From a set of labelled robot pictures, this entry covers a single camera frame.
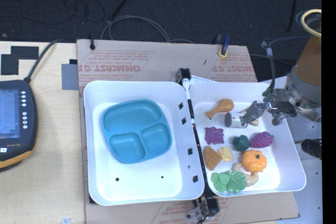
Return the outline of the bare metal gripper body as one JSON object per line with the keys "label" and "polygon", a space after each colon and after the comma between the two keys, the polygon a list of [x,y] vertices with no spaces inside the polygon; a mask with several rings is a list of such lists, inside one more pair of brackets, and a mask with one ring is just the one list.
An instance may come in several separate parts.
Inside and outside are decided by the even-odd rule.
{"label": "bare metal gripper body", "polygon": [[274,89],[265,107],[271,115],[283,112],[289,117],[300,114],[313,122],[321,122],[322,120],[321,113],[317,111],[320,103],[312,102],[295,89]]}

